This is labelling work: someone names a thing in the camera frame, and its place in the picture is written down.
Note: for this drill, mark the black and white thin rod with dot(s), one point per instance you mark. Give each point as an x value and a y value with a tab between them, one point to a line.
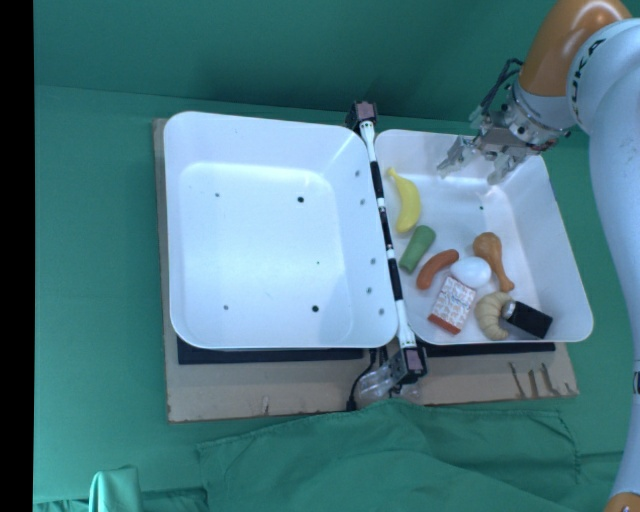
385	215

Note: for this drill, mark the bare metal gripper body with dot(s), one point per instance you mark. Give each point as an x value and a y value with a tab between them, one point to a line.
505	137

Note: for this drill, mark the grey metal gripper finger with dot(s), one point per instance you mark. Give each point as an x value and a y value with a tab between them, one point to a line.
505	167
456	156

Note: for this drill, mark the green cloth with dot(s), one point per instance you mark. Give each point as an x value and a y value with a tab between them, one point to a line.
400	460

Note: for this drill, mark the orange sausage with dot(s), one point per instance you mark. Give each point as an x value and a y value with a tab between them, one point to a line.
436	268

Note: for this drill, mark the brown chicken drumstick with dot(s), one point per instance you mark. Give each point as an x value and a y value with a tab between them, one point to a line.
492	252

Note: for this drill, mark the green toy cucumber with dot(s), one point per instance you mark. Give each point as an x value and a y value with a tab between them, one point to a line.
417	248

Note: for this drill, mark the brown cardboard board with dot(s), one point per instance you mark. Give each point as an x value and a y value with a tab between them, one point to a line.
260	382

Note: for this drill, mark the white plastic tray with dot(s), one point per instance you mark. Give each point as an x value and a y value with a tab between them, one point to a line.
260	250
530	235

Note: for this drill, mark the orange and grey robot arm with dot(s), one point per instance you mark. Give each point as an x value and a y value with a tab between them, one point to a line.
607	150

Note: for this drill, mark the yellow banana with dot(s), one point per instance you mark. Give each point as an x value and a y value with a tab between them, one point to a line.
408	202

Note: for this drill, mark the white egg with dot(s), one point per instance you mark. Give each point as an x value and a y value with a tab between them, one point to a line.
472	271

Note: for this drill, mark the beige croissant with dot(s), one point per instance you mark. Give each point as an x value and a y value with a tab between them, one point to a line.
490	315

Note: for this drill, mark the black bottle with silver cap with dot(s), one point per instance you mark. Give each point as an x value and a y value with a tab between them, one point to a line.
531	320

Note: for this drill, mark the orange and white packet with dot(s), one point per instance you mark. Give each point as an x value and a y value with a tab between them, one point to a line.
452	306

